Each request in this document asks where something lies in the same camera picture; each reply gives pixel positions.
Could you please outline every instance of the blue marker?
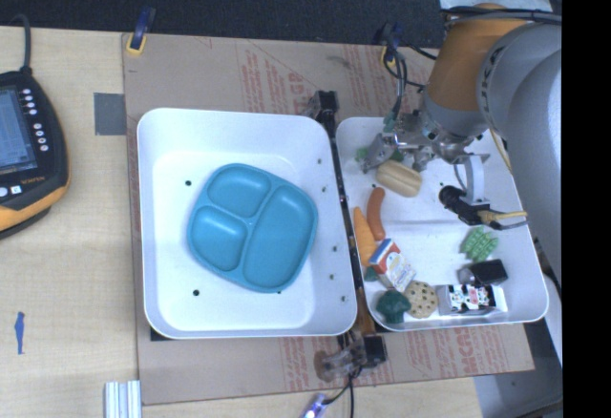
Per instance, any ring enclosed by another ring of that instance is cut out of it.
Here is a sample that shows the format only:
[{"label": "blue marker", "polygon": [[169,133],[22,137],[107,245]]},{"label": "blue marker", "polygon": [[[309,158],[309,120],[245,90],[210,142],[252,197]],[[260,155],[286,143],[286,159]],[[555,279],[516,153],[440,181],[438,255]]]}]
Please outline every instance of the blue marker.
[{"label": "blue marker", "polygon": [[17,321],[15,322],[15,335],[17,337],[17,354],[21,355],[23,354],[23,331],[26,327],[26,324],[24,323],[23,319],[26,317],[26,315],[19,311],[17,313]]}]

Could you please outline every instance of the wooden table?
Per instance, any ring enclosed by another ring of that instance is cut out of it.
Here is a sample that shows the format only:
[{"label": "wooden table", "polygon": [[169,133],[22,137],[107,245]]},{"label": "wooden table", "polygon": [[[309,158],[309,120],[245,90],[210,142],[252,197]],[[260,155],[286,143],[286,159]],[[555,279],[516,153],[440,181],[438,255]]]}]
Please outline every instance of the wooden table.
[{"label": "wooden table", "polygon": [[[0,73],[23,64],[24,33],[0,27]],[[95,134],[95,93],[123,94],[121,33],[32,30],[34,77],[70,146],[67,195],[0,240],[0,417],[104,416],[107,382],[138,379],[125,136]],[[25,314],[23,354],[14,324]],[[153,417],[297,417],[311,392],[143,407]],[[481,416],[471,378],[358,387],[356,416]],[[347,417],[346,393],[325,417]]]}]

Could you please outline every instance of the toy bread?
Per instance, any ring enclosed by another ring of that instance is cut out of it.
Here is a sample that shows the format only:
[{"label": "toy bread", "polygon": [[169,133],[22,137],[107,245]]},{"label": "toy bread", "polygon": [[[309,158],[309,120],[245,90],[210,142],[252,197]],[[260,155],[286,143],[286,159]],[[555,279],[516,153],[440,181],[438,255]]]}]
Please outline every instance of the toy bread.
[{"label": "toy bread", "polygon": [[413,198],[420,192],[422,176],[396,160],[387,160],[378,167],[375,179],[395,193]]}]

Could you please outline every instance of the white tray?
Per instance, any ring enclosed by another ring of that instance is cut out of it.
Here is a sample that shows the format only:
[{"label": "white tray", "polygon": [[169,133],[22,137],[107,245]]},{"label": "white tray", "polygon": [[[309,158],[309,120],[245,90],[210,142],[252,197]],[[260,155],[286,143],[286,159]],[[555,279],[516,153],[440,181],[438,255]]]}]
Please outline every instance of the white tray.
[{"label": "white tray", "polygon": [[[368,147],[382,127],[381,117],[352,117],[342,121],[337,129],[337,146],[351,216],[355,206],[366,213],[372,185],[377,185],[375,169],[366,174],[360,169],[355,159],[357,150]],[[486,182],[484,194],[491,208],[503,212],[521,211],[513,177],[490,133],[474,142],[468,150],[475,154],[490,154],[483,165]],[[459,249],[472,227],[444,209],[438,195],[443,186],[459,184],[453,167],[441,159],[428,164],[422,172],[422,179],[421,190],[414,198],[404,198],[386,189],[382,222],[387,237],[393,238],[402,253],[407,254],[416,271],[415,280],[429,285],[456,284],[458,269],[470,263],[465,254],[459,253]],[[499,243],[491,258],[501,259],[509,276],[500,286],[505,294],[507,311],[485,316],[440,316],[435,311],[422,320],[406,313],[402,324],[387,324],[375,309],[385,287],[380,282],[365,282],[371,315],[381,326],[393,331],[525,323],[540,319],[547,311],[548,294],[528,226],[494,231],[493,236],[498,238]]]},{"label": "white tray", "polygon": [[[338,335],[356,319],[354,281],[325,129],[296,115],[162,108],[137,126],[144,309],[172,339]],[[218,168],[240,162],[301,187],[318,209],[316,238],[295,282],[265,294],[204,268],[187,222]]]}]

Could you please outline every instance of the robotic arm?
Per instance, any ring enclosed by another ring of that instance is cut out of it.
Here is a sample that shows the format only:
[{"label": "robotic arm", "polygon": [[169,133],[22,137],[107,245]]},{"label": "robotic arm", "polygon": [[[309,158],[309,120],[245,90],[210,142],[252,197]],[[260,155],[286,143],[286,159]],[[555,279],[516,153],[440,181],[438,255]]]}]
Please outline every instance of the robotic arm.
[{"label": "robotic arm", "polygon": [[[481,212],[481,165],[487,157],[465,149],[490,129],[505,143],[531,231],[561,283],[561,20],[490,4],[452,8],[447,18],[448,33],[422,109],[399,115],[393,108],[395,114],[368,148],[363,170],[396,151],[417,171],[436,158],[462,164],[468,174],[465,189],[448,186],[439,197],[463,221],[478,224],[481,220],[472,214]],[[489,225],[505,227],[496,221]]]}]

